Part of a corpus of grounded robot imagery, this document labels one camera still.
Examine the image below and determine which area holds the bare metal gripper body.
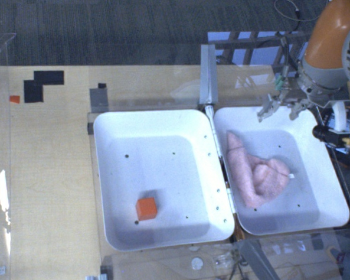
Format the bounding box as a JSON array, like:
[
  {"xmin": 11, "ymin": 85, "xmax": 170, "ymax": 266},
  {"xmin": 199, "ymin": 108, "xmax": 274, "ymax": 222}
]
[{"xmin": 274, "ymin": 78, "xmax": 340, "ymax": 111}]

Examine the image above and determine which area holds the long pink plush tube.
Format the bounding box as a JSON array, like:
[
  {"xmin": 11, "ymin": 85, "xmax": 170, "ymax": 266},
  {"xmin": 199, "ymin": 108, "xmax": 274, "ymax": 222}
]
[{"xmin": 225, "ymin": 128, "xmax": 266, "ymax": 210}]

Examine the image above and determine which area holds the curled pink plush tube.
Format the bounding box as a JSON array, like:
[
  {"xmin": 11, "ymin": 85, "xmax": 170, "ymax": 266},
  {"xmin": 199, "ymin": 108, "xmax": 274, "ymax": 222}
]
[{"xmin": 246, "ymin": 152, "xmax": 297, "ymax": 204}]

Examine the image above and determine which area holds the white plastic tray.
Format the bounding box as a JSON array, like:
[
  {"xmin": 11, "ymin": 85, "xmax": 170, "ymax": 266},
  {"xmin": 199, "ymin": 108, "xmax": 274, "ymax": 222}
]
[
  {"xmin": 92, "ymin": 104, "xmax": 237, "ymax": 254},
  {"xmin": 212, "ymin": 99, "xmax": 350, "ymax": 239}
]

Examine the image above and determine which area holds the orange cube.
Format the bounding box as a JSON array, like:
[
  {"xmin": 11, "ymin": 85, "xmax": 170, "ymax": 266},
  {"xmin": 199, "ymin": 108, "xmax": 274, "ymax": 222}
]
[{"xmin": 134, "ymin": 196, "xmax": 159, "ymax": 222}]

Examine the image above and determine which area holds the black cylinder on white bracket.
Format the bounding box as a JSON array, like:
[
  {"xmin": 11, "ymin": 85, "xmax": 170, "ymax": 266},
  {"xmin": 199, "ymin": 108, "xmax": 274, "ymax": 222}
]
[{"xmin": 310, "ymin": 100, "xmax": 350, "ymax": 151}]

